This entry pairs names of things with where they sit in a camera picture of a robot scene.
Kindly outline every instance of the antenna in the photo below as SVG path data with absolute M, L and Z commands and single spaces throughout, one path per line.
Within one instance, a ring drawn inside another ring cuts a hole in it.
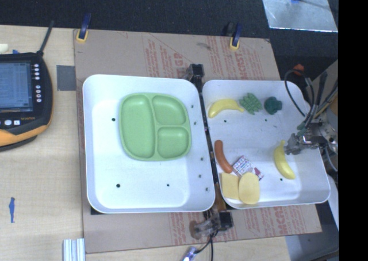
M 54 25 L 54 20 L 52 20 L 51 21 L 51 23 L 50 23 L 50 26 L 48 27 L 48 29 L 47 29 L 47 33 L 46 33 L 46 36 L 45 36 L 45 38 L 44 38 L 44 41 L 43 41 L 43 43 L 42 43 L 42 45 L 41 45 L 41 48 L 40 48 L 40 50 L 37 52 L 39 55 L 41 55 L 41 56 L 43 56 L 44 55 L 44 48 L 45 48 L 45 46 L 46 46 L 46 43 L 47 43 L 47 40 L 48 40 L 48 38 L 49 38 L 49 36 L 50 36 L 50 33 L 51 33 L 51 30 L 52 30 L 52 27 L 53 27 L 53 25 Z

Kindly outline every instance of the blue marker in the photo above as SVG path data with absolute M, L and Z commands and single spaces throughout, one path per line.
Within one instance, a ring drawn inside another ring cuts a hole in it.
M 14 203 L 14 201 L 15 201 L 15 200 L 16 200 L 15 198 L 11 197 L 11 199 L 10 199 L 10 203 L 9 203 L 9 210 L 10 210 L 10 222 L 11 222 L 11 223 L 14 223 L 14 209 L 15 209 L 15 207 L 16 207 L 16 205 L 15 205 L 15 203 Z

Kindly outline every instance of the sausage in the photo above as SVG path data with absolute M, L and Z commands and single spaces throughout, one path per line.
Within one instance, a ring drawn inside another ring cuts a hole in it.
M 214 155 L 216 156 L 217 162 L 220 165 L 220 167 L 226 173 L 231 173 L 232 172 L 232 166 L 230 165 L 230 163 L 225 158 L 224 149 L 223 149 L 223 141 L 222 140 L 216 140 L 214 142 Z

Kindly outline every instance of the blue clamp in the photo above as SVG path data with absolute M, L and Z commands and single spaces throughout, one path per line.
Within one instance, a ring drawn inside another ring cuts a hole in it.
M 75 39 L 80 43 L 85 43 L 87 40 L 88 27 L 91 22 L 91 16 L 92 16 L 91 13 L 86 13 L 83 18 L 82 27 L 78 29 Z
M 230 39 L 230 49 L 233 51 L 239 48 L 239 43 L 240 43 L 239 38 L 240 38 L 241 31 L 242 31 L 241 23 L 237 23 L 235 27 L 235 32 Z

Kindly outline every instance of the toy banana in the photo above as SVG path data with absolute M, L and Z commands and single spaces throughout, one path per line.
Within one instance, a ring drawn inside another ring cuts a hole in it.
M 219 99 L 214 102 L 208 110 L 208 117 L 213 118 L 223 110 L 238 110 L 243 112 L 244 109 L 238 105 L 237 101 L 230 98 Z
M 274 160 L 277 170 L 287 179 L 295 179 L 295 173 L 290 168 L 285 158 L 285 152 L 283 151 L 283 145 L 285 140 L 281 140 L 280 145 L 274 150 Z

